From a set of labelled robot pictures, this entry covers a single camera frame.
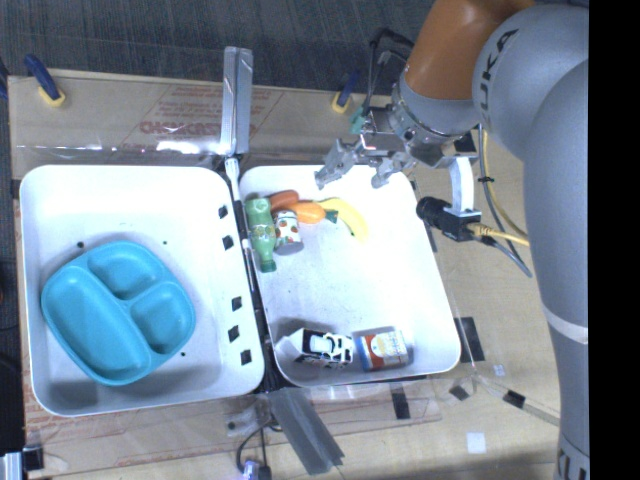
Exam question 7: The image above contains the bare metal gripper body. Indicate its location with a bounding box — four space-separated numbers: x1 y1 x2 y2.
357 109 442 168

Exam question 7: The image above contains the orange carrot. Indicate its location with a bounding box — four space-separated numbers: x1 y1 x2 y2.
291 200 339 226

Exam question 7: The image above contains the yellow banana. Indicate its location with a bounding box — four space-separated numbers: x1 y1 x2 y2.
314 196 370 244

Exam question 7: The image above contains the orange sausage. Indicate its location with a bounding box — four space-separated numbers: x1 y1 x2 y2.
268 189 301 214

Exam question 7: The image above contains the white can with fruit print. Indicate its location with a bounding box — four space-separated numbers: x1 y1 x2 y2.
272 209 305 257

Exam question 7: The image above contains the green bottle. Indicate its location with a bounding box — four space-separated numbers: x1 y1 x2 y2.
243 196 278 274

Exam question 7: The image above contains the thin black and white rod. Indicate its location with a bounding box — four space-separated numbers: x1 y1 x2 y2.
223 155 274 394

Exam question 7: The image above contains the white plastic tray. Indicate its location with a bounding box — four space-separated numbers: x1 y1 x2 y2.
238 164 462 389
18 163 266 418

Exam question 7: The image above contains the black and white carton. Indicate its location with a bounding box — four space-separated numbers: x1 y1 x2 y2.
292 327 356 370

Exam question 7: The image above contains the brown cardboard board red print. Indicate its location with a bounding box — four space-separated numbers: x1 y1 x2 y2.
7 67 561 480

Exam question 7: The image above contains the blue divided plate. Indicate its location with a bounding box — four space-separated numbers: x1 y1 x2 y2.
40 240 197 388

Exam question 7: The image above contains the black cylinder on white bracket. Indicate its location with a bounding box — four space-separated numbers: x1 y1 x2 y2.
415 154 483 243

